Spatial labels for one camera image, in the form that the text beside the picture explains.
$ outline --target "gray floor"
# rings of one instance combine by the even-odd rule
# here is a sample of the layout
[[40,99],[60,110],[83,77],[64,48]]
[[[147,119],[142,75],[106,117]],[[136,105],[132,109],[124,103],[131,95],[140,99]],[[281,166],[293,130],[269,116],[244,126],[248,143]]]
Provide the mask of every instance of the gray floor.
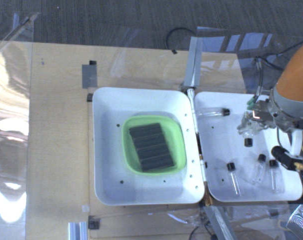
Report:
[[[0,0],[0,39],[15,12],[39,12],[43,43],[165,49],[197,26],[303,37],[303,0]],[[188,31],[170,48],[188,49]]]

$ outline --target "green container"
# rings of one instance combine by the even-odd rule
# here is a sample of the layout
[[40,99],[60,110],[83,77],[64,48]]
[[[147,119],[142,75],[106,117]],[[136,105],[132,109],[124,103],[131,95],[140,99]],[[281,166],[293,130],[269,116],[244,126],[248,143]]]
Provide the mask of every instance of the green container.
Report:
[[[160,124],[174,166],[143,172],[129,129],[150,124]],[[122,148],[128,168],[140,175],[168,175],[179,172],[186,165],[186,150],[180,125],[167,116],[138,115],[128,118],[122,126]]]

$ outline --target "glass vial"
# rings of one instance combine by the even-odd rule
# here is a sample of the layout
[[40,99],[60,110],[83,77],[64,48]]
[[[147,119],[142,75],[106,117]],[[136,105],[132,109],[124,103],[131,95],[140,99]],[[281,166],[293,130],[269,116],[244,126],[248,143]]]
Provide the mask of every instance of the glass vial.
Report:
[[250,183],[252,185],[260,184],[263,181],[266,169],[266,156],[264,154],[260,154],[255,163],[254,169],[252,171],[252,175],[250,178]]
[[282,171],[276,160],[269,160],[269,173],[271,179],[271,191],[275,194],[284,192]]
[[231,177],[234,193],[237,196],[242,196],[244,194],[244,191],[242,190],[242,188],[240,186],[235,164],[233,162],[228,163],[227,169],[228,169],[229,175]]
[[228,108],[222,107],[203,107],[197,109],[198,117],[225,117],[230,115],[230,110]]

